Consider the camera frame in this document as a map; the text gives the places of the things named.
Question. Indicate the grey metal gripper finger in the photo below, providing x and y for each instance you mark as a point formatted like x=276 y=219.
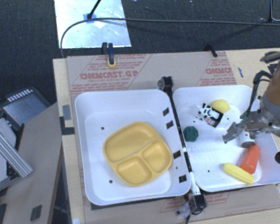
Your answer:
x=230 y=137
x=235 y=126

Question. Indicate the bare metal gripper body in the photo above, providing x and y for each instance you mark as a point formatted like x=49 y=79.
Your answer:
x=259 y=123

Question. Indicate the yellow lemon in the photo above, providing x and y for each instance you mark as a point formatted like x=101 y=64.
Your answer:
x=221 y=105

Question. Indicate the white plastic tray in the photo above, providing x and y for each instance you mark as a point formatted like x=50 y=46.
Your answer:
x=207 y=156
x=120 y=106

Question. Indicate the orange carrot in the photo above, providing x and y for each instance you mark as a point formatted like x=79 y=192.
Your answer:
x=250 y=159

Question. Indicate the yellow corn cob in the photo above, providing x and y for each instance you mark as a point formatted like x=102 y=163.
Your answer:
x=238 y=173

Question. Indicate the green broccoli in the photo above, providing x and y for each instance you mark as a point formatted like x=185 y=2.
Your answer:
x=190 y=134

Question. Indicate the thin black and white rod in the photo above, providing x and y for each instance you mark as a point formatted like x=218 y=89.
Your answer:
x=181 y=134

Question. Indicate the brown cardboard board, red print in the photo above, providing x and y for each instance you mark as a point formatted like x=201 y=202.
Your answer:
x=187 y=66

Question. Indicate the yellow divided plate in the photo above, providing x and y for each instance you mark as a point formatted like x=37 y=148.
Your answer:
x=136 y=153

